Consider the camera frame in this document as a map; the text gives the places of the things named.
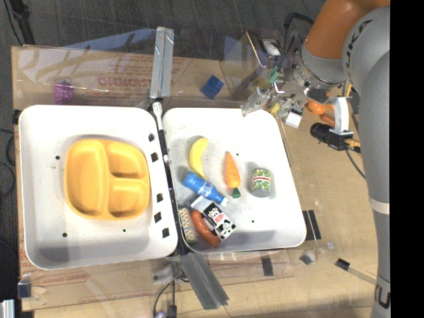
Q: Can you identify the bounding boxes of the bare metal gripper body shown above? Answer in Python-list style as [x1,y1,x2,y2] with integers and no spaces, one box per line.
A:
[264,55,344,107]

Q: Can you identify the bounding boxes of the white cube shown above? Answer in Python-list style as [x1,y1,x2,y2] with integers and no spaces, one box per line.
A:
[284,111,303,130]

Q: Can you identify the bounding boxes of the orange round toy fruit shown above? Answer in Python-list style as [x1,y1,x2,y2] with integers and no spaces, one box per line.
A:
[306,98,335,116]

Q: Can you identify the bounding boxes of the orange-red sausage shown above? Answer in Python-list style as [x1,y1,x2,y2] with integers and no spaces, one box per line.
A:
[319,113,337,128]

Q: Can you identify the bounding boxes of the blue cube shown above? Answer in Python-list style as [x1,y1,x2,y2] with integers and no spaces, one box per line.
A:
[200,74,226,100]

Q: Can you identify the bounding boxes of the orange carrot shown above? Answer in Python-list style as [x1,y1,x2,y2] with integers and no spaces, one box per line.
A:
[225,150,242,199]

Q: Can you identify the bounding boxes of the green can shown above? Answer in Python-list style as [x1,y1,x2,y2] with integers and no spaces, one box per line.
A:
[250,168,274,199]

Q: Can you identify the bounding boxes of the yellow banana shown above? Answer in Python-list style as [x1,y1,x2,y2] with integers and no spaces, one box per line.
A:
[188,136,210,180]

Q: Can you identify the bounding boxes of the brown cardboard board red print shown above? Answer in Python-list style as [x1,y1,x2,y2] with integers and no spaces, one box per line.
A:
[11,44,378,312]

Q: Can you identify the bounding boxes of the blue bottle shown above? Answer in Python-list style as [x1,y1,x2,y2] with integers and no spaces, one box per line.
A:
[182,172,230,207]

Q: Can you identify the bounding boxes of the white plastic tray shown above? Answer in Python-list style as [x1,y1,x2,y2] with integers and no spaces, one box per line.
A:
[18,104,180,271]
[162,107,307,254]

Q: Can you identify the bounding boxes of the black and white cow carton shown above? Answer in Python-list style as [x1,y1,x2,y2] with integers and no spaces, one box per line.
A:
[190,195,238,243]

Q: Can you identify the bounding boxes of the red sausage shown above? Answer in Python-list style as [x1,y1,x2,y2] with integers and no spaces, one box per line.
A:
[190,209,221,248]

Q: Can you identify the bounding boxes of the yellow checked packet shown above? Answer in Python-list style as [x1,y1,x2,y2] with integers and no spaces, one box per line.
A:
[178,207,199,246]

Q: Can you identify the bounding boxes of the yellow divided plate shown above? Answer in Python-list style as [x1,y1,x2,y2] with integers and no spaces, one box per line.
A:
[64,138,152,221]

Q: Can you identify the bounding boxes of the purple grapes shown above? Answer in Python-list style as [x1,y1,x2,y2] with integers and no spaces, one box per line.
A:
[53,80,75,106]

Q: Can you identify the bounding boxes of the black cylinder on white bracket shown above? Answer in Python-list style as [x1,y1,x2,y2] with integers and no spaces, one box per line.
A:
[309,96,354,151]

